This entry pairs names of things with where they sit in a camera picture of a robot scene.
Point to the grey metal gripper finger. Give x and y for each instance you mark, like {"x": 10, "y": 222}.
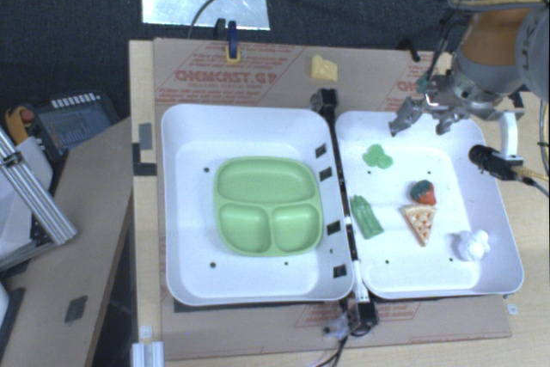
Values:
{"x": 406, "y": 116}
{"x": 447, "y": 120}

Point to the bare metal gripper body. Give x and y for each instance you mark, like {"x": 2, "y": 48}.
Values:
{"x": 457, "y": 99}

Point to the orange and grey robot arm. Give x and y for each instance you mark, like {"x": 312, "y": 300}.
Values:
{"x": 494, "y": 26}

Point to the green lettuce leaf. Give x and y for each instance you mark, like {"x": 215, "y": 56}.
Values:
{"x": 377, "y": 157}

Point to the white plastic tray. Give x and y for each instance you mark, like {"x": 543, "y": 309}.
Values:
{"x": 464, "y": 193}
{"x": 193, "y": 206}

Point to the red strawberry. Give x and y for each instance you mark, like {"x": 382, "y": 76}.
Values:
{"x": 423, "y": 193}

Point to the yellow cheese wedge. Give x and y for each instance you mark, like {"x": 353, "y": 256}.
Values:
{"x": 323, "y": 68}

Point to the thin black and white rod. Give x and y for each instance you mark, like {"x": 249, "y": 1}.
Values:
{"x": 342, "y": 193}

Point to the pizza slice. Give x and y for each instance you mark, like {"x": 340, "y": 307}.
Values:
{"x": 419, "y": 221}

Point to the white cauliflower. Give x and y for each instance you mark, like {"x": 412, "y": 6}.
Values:
{"x": 472, "y": 246}

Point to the brown cardboard board red print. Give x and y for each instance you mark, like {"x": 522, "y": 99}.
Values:
{"x": 266, "y": 69}

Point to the green divided plate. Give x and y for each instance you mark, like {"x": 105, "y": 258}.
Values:
{"x": 266, "y": 185}

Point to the black cylinder on white bracket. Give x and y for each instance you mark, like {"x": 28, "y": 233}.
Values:
{"x": 490, "y": 161}

